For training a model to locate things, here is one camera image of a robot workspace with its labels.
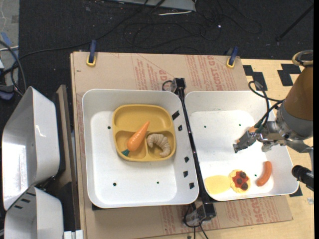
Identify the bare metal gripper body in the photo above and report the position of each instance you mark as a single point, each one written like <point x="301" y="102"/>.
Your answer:
<point x="272" y="132"/>

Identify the white plastic tray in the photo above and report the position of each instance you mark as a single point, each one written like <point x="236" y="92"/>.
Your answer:
<point x="219" y="146"/>
<point x="139" y="183"/>

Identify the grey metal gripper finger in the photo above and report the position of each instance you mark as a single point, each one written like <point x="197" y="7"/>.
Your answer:
<point x="269" y="146"/>
<point x="245" y="141"/>

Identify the yellow divided plate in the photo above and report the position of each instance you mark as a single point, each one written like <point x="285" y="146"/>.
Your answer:
<point x="134" y="116"/>

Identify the orange carrot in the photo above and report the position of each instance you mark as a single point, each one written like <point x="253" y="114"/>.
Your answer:
<point x="137" y="138"/>

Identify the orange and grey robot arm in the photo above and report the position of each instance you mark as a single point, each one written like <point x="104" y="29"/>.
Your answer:
<point x="300" y="96"/>

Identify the brown cardboard board red print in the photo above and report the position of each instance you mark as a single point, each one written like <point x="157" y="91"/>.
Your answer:
<point x="119" y="71"/>

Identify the large white plastic tub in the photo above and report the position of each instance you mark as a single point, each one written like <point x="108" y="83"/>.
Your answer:
<point x="35" y="215"/>
<point x="30" y="143"/>

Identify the orange sausage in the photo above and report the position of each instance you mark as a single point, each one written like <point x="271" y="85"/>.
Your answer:
<point x="265" y="174"/>

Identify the black cylinder on white bracket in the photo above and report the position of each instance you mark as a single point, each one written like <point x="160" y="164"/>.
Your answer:
<point x="302" y="174"/>

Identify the beige croissant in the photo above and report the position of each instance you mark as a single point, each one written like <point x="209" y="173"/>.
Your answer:
<point x="162" y="143"/>

